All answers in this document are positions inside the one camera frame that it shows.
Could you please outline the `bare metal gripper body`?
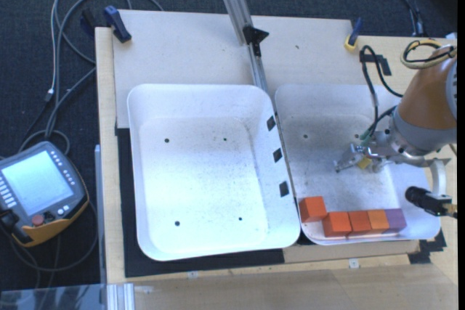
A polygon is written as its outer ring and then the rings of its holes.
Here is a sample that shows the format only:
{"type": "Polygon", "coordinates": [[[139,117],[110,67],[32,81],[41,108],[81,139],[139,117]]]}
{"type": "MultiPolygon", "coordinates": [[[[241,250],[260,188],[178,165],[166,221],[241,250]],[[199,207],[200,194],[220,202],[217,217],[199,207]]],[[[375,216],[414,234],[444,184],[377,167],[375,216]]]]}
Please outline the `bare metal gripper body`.
{"type": "Polygon", "coordinates": [[[427,167],[426,156],[437,149],[437,131],[414,129],[404,132],[384,129],[370,134],[366,131],[359,136],[357,144],[351,144],[349,151],[361,152],[364,158],[356,165],[365,168],[372,158],[389,158],[392,163],[427,167]]]}

